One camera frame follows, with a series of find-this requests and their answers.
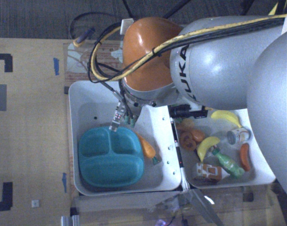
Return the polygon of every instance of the blue divided plate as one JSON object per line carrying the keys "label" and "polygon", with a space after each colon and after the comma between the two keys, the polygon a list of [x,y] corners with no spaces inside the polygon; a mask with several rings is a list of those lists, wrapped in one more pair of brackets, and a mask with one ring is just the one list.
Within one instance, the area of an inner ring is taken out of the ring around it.
{"label": "blue divided plate", "polygon": [[144,158],[137,135],[128,128],[117,132],[108,127],[86,131],[78,147],[83,179],[95,187],[123,187],[135,184],[144,172]]}

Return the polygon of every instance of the black corner marker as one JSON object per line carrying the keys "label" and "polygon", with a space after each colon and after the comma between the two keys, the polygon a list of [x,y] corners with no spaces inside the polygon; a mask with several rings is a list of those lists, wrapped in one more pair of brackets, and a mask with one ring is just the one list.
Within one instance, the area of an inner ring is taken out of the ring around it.
{"label": "black corner marker", "polygon": [[11,54],[0,54],[0,60],[4,60],[4,72],[13,72],[12,55]]}
{"label": "black corner marker", "polygon": [[13,201],[13,183],[3,183],[2,201],[0,202],[0,211],[10,210]]}

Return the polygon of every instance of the wooden surface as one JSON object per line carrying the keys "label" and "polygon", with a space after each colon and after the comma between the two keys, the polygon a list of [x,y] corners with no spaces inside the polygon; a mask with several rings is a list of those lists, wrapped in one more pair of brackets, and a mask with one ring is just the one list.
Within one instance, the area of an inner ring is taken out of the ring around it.
{"label": "wooden surface", "polygon": [[[13,56],[12,73],[0,60],[0,84],[7,84],[7,110],[0,112],[0,201],[2,183],[13,183],[13,206],[0,212],[0,225],[54,226],[70,215],[64,42],[0,39],[0,53]],[[31,208],[37,199],[40,207]]]}

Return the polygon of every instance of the toy banana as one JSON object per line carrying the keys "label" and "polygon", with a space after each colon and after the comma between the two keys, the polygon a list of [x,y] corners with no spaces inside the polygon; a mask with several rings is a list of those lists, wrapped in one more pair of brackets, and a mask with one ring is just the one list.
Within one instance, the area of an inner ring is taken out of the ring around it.
{"label": "toy banana", "polygon": [[220,142],[220,139],[217,137],[207,137],[200,143],[197,149],[197,153],[198,153],[198,156],[201,162],[203,162],[208,149],[214,145],[217,145],[219,142]]}
{"label": "toy banana", "polygon": [[212,119],[225,119],[225,120],[228,120],[228,121],[236,124],[239,128],[243,127],[240,124],[238,117],[230,111],[218,110],[218,111],[215,111],[214,113],[212,113],[212,115],[210,117]]}

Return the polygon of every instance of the yellow cable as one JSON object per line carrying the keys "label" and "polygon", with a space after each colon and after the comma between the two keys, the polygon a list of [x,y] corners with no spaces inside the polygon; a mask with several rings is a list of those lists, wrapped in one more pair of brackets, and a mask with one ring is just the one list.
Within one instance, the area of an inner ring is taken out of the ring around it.
{"label": "yellow cable", "polygon": [[[270,16],[270,17],[263,17],[263,18],[258,18],[258,19],[254,19],[254,20],[249,20],[249,21],[244,21],[244,22],[240,22],[240,23],[233,23],[233,24],[225,24],[225,25],[220,25],[220,26],[215,26],[215,27],[210,27],[210,28],[204,28],[204,29],[200,29],[200,30],[196,30],[193,32],[189,32],[183,35],[178,35],[162,44],[160,44],[158,47],[154,48],[154,52],[149,52],[147,53],[142,59],[140,59],[138,62],[136,62],[129,70],[127,70],[126,72],[124,72],[121,75],[118,75],[116,77],[114,77],[113,79],[109,80],[109,81],[118,81],[122,78],[124,78],[125,76],[129,75],[130,73],[133,73],[135,70],[137,70],[140,66],[142,66],[147,60],[149,60],[153,54],[158,53],[160,50],[168,47],[169,45],[171,45],[174,42],[180,41],[182,39],[186,39],[189,38],[191,36],[194,35],[200,35],[203,33],[207,33],[207,32],[213,32],[213,31],[217,31],[217,30],[222,30],[222,29],[227,29],[227,28],[233,28],[233,27],[237,27],[237,26],[241,26],[241,25],[246,25],[246,24],[252,24],[252,23],[256,23],[256,22],[260,22],[260,21],[264,21],[264,20],[269,20],[269,19],[274,19],[274,18],[285,18],[287,15],[275,15],[275,16]],[[115,33],[116,31],[120,30],[120,27],[115,28],[113,31],[111,31],[109,34],[107,34],[102,40],[101,42],[103,42],[104,40],[106,40],[110,35],[112,35],[113,33]],[[91,69],[92,72],[94,74],[94,76],[99,79],[99,80],[107,80],[107,77],[101,76],[97,71],[96,71],[96,65],[95,65],[95,57],[97,55],[97,51],[100,47],[100,43],[95,47],[93,53],[92,53],[92,57],[91,57]]]}

